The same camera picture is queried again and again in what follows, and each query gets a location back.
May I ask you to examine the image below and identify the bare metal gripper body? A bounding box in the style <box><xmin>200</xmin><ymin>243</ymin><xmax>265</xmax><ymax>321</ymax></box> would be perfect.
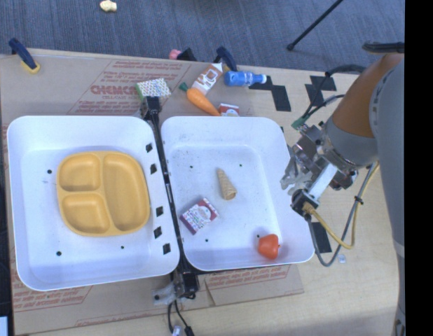
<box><xmin>292</xmin><ymin>122</ymin><xmax>359</xmax><ymax>190</ymax></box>

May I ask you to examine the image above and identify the white plastic tray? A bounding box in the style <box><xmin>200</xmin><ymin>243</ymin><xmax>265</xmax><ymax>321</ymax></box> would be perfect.
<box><xmin>6</xmin><ymin>115</ymin><xmax>181</xmax><ymax>292</ymax></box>
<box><xmin>160</xmin><ymin>115</ymin><xmax>315</xmax><ymax>272</ymax></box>

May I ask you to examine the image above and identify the tan ice cream cone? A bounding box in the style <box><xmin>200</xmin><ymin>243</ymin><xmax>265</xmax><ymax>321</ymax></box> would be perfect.
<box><xmin>216</xmin><ymin>167</ymin><xmax>238</xmax><ymax>201</ymax></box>

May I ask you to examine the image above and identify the orange toy pepper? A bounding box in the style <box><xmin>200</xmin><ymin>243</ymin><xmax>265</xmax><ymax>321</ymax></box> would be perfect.
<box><xmin>256</xmin><ymin>233</ymin><xmax>282</xmax><ymax>260</ymax></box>

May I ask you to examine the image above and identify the small red carton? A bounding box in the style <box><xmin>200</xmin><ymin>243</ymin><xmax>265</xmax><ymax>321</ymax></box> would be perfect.
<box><xmin>217</xmin><ymin>102</ymin><xmax>240</xmax><ymax>118</ymax></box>

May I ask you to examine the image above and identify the red and white carton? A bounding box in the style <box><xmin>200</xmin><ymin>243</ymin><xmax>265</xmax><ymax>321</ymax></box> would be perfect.
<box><xmin>179</xmin><ymin>197</ymin><xmax>220</xmax><ymax>236</ymax></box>

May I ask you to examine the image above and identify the blue and white bottle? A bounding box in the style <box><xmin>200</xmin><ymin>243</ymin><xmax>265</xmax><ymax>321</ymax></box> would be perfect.
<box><xmin>224</xmin><ymin>70</ymin><xmax>268</xmax><ymax>88</ymax></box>

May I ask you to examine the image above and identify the orange carrot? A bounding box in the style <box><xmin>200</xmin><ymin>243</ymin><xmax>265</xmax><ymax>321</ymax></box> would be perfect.
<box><xmin>178</xmin><ymin>81</ymin><xmax>221</xmax><ymax>118</ymax></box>

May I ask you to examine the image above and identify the thin black and white rod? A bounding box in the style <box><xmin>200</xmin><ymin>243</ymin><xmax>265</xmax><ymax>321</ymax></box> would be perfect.
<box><xmin>146</xmin><ymin>108</ymin><xmax>190</xmax><ymax>276</ymax></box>

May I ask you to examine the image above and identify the orange and white bottle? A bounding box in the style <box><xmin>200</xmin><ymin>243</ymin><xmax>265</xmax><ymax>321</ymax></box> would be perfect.
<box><xmin>191</xmin><ymin>61</ymin><xmax>225</xmax><ymax>96</ymax></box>

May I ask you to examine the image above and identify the black tripod leg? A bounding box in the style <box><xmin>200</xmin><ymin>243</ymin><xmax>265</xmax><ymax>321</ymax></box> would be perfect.
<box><xmin>286</xmin><ymin>0</ymin><xmax>369</xmax><ymax>52</ymax></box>

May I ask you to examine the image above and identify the green and white carton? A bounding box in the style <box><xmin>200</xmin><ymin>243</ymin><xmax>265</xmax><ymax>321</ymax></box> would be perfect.
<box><xmin>135</xmin><ymin>78</ymin><xmax>172</xmax><ymax>102</ymax></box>

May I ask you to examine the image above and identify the yellow divided plate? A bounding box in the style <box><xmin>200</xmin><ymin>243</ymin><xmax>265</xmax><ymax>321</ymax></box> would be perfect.
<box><xmin>55</xmin><ymin>150</ymin><xmax>151</xmax><ymax>238</ymax></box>

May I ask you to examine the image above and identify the brown cardboard board red print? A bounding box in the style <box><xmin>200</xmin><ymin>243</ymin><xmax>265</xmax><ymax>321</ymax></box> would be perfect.
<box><xmin>0</xmin><ymin>48</ymin><xmax>305</xmax><ymax>336</ymax></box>

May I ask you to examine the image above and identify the black block with thin wires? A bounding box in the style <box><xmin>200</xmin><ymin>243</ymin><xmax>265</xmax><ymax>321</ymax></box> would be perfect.
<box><xmin>170</xmin><ymin>269</ymin><xmax>200</xmax><ymax>299</ymax></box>
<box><xmin>140</xmin><ymin>95</ymin><xmax>163</xmax><ymax>119</ymax></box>

